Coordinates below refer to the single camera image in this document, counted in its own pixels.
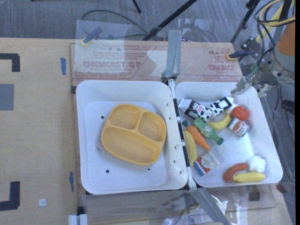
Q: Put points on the yellow corn cob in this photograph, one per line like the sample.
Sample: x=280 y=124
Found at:
x=191 y=147
x=249 y=177

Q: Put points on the white plastic tray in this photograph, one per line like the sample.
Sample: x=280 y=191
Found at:
x=93 y=137
x=236 y=149

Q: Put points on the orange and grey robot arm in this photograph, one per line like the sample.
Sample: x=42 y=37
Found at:
x=286 y=43

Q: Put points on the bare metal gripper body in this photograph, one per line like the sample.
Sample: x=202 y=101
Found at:
x=267 y=78

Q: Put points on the cow print milk carton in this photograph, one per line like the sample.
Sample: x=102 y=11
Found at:
x=195 y=109
x=219 y=107

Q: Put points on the white cauliflower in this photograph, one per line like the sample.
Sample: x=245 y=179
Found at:
x=257 y=164

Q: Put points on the red blue white carton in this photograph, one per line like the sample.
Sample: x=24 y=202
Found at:
x=207 y=163

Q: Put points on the orange carrot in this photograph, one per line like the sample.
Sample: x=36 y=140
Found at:
x=198 y=136

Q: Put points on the brown cardboard board red print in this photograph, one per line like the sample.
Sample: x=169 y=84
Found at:
x=192 y=62

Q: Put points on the orange sausage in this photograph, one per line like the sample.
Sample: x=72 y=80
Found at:
x=234 y=171

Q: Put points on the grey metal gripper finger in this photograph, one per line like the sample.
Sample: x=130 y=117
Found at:
x=241 y=86
x=263 y=89

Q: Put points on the green bottle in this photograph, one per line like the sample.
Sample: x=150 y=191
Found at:
x=205 y=129

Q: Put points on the red and white can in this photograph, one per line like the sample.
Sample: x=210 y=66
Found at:
x=238 y=127

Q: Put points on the red tomato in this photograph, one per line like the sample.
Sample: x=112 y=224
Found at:
x=240 y=113

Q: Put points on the thin black and white rod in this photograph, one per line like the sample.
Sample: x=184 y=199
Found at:
x=180 y=125

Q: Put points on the yellow divided plate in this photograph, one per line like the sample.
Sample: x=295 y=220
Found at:
x=131 y=142

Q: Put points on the yellow banana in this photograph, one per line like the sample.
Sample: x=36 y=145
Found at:
x=221 y=124

